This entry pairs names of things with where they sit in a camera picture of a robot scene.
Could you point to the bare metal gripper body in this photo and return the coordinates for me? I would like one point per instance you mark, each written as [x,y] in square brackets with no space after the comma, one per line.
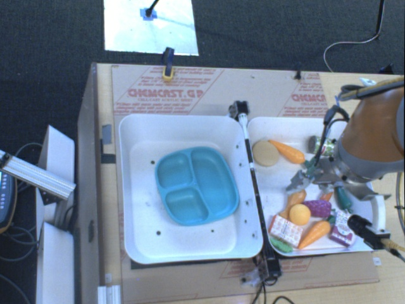
[332,174]

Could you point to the tan round biscuit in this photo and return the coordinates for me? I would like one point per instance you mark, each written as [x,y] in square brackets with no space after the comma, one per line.
[265,154]

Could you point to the black cylinder on white bracket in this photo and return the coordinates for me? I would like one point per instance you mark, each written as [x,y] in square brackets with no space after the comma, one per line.
[364,228]

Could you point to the orange ball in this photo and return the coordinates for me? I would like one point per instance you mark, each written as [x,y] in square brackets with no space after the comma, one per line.
[299,214]

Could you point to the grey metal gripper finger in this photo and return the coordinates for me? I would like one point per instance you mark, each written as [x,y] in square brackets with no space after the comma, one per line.
[326,188]
[297,182]

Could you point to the purple grapes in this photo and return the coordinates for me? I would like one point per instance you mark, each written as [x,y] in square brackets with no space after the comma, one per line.
[318,208]

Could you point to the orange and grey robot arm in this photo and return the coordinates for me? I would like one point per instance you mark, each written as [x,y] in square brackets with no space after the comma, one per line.
[370,131]

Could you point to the brown cardboard board, red print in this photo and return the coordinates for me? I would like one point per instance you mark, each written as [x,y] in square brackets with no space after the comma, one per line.
[259,90]

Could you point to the dark green bottle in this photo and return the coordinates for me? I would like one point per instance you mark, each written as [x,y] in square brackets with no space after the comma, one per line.
[343,198]

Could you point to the thin black and white rod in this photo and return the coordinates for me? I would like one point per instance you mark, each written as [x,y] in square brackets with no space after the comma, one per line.
[253,176]

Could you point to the green and silver can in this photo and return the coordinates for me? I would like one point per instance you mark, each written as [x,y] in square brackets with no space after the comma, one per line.
[316,144]

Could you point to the purple and white carton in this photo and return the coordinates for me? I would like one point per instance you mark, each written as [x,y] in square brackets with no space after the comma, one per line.
[341,233]

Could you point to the orange toy squash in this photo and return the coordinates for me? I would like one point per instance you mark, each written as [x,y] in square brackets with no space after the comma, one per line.
[296,199]

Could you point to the blue divided plate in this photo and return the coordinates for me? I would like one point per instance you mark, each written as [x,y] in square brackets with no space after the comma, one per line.
[196,185]

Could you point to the small orange carrot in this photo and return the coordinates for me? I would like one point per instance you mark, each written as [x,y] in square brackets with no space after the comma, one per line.
[326,196]

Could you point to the green toy lettuce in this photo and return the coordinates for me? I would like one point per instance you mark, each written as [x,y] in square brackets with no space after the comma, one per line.
[281,245]

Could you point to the orange and white carton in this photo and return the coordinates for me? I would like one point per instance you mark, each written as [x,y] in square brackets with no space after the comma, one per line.
[285,231]

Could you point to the white plastic tray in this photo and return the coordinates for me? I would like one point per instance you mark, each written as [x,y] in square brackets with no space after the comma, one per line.
[275,182]
[142,201]

